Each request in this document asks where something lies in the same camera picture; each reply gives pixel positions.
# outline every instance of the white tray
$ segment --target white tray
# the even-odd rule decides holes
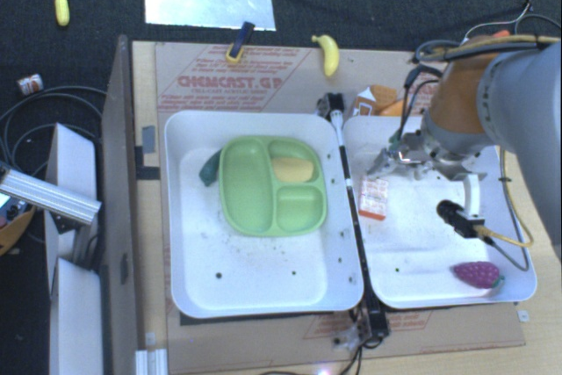
[[[254,237],[228,225],[219,184],[198,173],[208,158],[243,135],[292,137],[320,158],[328,215],[310,234]],[[342,160],[333,127],[306,114],[179,112],[164,131],[169,202],[171,291],[196,318],[343,311],[363,296]]]
[[[398,118],[380,117],[355,117],[346,123],[344,136],[356,200],[361,177],[381,148],[388,146],[388,138],[399,123]],[[411,118],[406,132],[419,126],[420,118]],[[498,181],[500,168],[494,148],[486,148],[472,169],[488,174],[480,182],[480,214],[485,216],[486,225],[516,239]],[[524,265],[526,255],[530,268],[523,272],[481,240],[463,239],[437,215],[441,200],[464,205],[462,183],[447,181],[436,172],[421,181],[400,171],[382,178],[389,182],[386,218],[359,218],[373,290],[384,303],[395,308],[417,308],[523,301],[533,295],[537,277],[526,249],[521,251],[496,240],[519,264]],[[503,286],[482,290],[455,278],[451,266],[474,261],[496,264],[505,277]]]

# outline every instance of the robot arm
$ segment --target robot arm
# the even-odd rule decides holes
[[[431,164],[461,179],[463,162],[491,145],[517,155],[560,257],[560,42],[450,64],[420,131],[385,149],[370,173]]]

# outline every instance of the toy banana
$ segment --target toy banana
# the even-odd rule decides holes
[[[340,50],[334,38],[323,34],[313,36],[313,42],[317,42],[324,50],[324,75],[332,76],[340,64]]]

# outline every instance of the can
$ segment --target can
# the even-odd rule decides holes
[[[17,82],[19,91],[24,96],[29,96],[35,92],[43,90],[43,79],[39,74],[33,74],[32,76],[25,76],[20,78]]]

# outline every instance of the divided green plate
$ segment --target divided green plate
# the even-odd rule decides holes
[[[277,179],[271,159],[300,158],[313,163],[304,183]],[[220,200],[228,223],[253,236],[309,233],[326,219],[326,185],[317,154],[304,142],[273,136],[244,136],[220,152]]]

